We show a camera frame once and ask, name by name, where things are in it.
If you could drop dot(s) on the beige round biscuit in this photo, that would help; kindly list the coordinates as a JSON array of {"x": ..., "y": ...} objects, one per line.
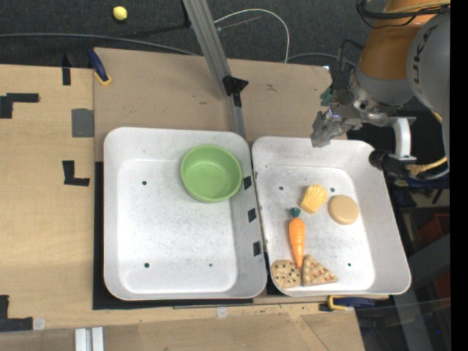
[{"x": 343, "y": 210}]

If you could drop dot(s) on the green bowl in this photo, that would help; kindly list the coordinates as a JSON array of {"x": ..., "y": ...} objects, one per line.
[{"x": 211, "y": 174}]

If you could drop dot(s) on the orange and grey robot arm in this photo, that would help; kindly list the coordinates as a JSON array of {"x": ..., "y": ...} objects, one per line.
[{"x": 391, "y": 49}]

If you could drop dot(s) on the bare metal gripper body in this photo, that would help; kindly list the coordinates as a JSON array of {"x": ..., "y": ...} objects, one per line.
[{"x": 351, "y": 117}]

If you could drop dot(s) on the yellow ball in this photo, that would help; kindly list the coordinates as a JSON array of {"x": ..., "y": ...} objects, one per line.
[{"x": 120, "y": 13}]

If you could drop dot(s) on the brown cardboard board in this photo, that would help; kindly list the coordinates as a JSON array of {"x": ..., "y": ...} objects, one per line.
[{"x": 157, "y": 93}]

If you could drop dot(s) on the white plastic tray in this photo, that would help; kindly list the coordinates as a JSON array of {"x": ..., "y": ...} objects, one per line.
[
  {"x": 175, "y": 232},
  {"x": 329, "y": 247}
]

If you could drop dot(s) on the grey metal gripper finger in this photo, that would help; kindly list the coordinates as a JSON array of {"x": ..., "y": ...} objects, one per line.
[
  {"x": 336, "y": 129},
  {"x": 319, "y": 132}
]

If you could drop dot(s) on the orange carrot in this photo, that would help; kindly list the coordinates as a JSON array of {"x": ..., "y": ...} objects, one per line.
[{"x": 297, "y": 236}]

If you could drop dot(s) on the black cylinder on white bracket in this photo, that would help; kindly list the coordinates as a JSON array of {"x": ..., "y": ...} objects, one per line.
[{"x": 404, "y": 137}]

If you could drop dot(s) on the beige pizza slice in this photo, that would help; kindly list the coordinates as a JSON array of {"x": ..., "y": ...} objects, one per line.
[{"x": 316, "y": 273}]

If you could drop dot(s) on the brown chip cookie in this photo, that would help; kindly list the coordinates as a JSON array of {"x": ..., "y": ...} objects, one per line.
[{"x": 286, "y": 273}]

